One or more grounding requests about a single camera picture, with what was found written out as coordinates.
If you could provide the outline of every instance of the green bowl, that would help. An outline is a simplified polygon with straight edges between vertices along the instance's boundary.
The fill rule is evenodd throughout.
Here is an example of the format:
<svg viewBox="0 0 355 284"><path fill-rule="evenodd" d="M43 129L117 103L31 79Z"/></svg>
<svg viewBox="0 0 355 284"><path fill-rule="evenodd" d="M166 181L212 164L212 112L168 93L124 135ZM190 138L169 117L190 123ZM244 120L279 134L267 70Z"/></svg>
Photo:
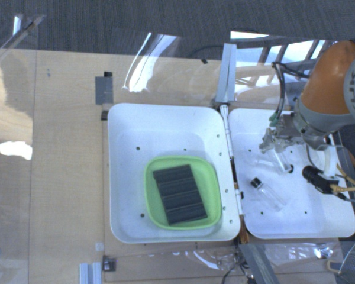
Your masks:
<svg viewBox="0 0 355 284"><path fill-rule="evenodd" d="M191 166L208 217L169 225L153 172L155 170L187 164ZM212 226L221 217L222 205L217 176L214 168L202 158L193 156L163 156L149 161L144 171L144 191L149 216L159 227L169 230L195 230Z"/></svg>

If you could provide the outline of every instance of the black connector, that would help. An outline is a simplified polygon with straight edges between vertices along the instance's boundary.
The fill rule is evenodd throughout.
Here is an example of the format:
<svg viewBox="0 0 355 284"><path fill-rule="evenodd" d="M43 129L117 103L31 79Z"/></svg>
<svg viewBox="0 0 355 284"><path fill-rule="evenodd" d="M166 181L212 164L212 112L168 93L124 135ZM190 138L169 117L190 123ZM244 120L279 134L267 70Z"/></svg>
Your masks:
<svg viewBox="0 0 355 284"><path fill-rule="evenodd" d="M338 180L329 180L323 177L321 171L313 166L304 167L304 169L302 169L302 175L309 183L312 183L318 191L326 195L333 194L333 190L330 187L331 184L339 184Z"/></svg>

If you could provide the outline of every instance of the bottle cap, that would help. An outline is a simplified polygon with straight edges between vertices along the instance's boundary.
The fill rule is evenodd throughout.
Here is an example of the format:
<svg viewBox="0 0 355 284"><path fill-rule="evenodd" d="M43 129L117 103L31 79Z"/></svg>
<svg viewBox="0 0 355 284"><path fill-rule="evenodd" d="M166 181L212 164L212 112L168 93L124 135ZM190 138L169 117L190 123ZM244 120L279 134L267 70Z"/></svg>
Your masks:
<svg viewBox="0 0 355 284"><path fill-rule="evenodd" d="M255 188L258 188L260 184L261 181L257 177L255 177L254 180L251 181L251 185L254 186Z"/></svg>

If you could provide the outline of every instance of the wooden surface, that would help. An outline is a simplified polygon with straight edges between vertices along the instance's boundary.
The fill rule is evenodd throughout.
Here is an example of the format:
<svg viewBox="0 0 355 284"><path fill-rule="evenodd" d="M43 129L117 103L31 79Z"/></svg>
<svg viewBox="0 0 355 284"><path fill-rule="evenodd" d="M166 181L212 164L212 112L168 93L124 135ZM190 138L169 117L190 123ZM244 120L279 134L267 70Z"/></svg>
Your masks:
<svg viewBox="0 0 355 284"><path fill-rule="evenodd" d="M160 59L152 79L148 80L147 90L134 93L122 89L133 61L131 56L49 51L17 53L19 57L8 61L20 64L20 68L7 67L4 71L5 89L12 89L7 100L3 87L0 88L4 107L0 110L10 112L14 118L10 129L6 128L8 118L4 121L0 141L27 141L33 145L33 159L28 162L20 157L0 156L0 193L6 196L3 201L11 209L6 216L12 216L14 209L22 212L20 221L11 223L16 227L7 228L0 245L3 253L10 250L18 254L18 258L14 254L8 258L23 259L25 265L28 260L29 283L78 283L79 264L100 262L104 252L96 251L95 245L103 242L106 254L128 256L119 261L116 275L105 275L107 280L130 283L131 278L148 279L142 282L145 284L219 283L223 272L211 270L204 264L197 264L195 268L190 262L187 268L186 261L174 266L173 271L183 279L152 280L166 274L168 261L155 264L149 270L139 268L138 274L134 273L140 261L136 257L132 259L132 255L171 253L176 249L194 250L219 244L132 246L120 243L111 234L109 182L105 179L108 176L106 124L101 121L102 107L95 105L95 76L102 76L104 71L113 72L115 102L209 105L216 90L220 63ZM248 103L268 101L276 92L275 86L270 90L268 95L261 94L256 103L253 100L258 98L258 91L253 91L256 97L250 96L252 100ZM14 133L18 134L16 138L12 136ZM187 279L193 276L200 279ZM238 277L228 279L228 283L239 281ZM27 274L24 282L16 283L27 283Z"/></svg>

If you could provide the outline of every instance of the dark gray carpet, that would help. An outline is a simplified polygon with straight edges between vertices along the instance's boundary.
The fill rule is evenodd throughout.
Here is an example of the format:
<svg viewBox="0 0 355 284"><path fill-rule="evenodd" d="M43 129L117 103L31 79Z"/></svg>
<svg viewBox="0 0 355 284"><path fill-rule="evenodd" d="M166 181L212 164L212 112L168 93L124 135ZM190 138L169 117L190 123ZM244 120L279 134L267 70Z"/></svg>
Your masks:
<svg viewBox="0 0 355 284"><path fill-rule="evenodd" d="M185 39L182 56L222 44L230 30L355 37L355 0L0 0L0 45L18 12L47 15L42 50L134 53L149 31Z"/></svg>

